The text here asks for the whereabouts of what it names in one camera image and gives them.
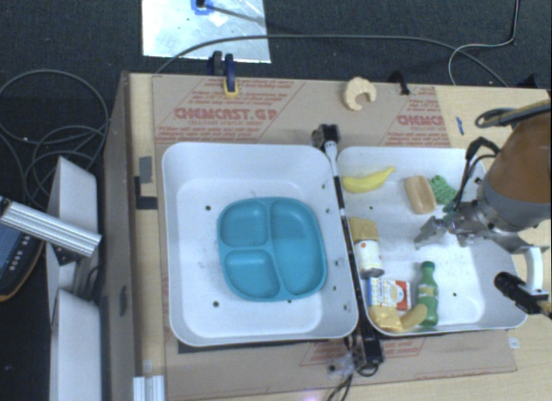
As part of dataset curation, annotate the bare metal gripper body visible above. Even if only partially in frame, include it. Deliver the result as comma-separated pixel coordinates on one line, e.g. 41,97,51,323
446,200,536,255

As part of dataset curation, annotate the tan hot dog bun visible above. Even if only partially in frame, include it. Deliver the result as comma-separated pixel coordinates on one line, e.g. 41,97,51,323
403,175,438,215

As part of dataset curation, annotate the green broccoli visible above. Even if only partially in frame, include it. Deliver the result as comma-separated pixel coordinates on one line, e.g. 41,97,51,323
428,174,459,207

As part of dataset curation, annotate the green bottle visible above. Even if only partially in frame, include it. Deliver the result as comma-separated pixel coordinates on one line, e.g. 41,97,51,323
414,260,441,329

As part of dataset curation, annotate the white plastic tray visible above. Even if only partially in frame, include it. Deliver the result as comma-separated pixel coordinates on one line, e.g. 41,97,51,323
161,141,361,348
336,145,529,338

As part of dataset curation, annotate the white can orange label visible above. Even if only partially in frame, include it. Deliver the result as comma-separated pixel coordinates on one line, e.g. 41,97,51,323
353,238,386,280

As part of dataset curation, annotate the yellow cheese wedge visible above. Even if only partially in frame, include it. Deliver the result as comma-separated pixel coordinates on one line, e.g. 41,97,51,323
348,216,380,243

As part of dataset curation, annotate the white and red carton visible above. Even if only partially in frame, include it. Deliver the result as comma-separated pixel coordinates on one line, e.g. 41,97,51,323
366,277,412,312

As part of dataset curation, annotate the yellow banana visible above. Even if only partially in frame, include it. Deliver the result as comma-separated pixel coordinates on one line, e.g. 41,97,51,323
341,166,397,195

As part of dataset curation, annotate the yellow pizza slice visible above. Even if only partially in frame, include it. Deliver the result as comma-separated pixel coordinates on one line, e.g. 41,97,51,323
367,305,405,334

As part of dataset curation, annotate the thin black and white rod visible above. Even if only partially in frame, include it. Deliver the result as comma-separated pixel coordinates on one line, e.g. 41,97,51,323
325,140,381,366

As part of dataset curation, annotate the tan croissant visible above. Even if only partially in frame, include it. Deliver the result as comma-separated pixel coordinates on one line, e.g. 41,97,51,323
342,76,378,112

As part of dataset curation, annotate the blue divided plate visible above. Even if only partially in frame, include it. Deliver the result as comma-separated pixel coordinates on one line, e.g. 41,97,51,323
216,197,329,303

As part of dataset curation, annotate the brown cardboard board red print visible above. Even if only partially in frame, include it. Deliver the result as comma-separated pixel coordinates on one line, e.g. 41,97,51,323
150,74,518,388

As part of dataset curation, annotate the black cylinder on white bracket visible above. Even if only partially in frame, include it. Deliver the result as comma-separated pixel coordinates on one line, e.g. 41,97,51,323
493,246,551,316

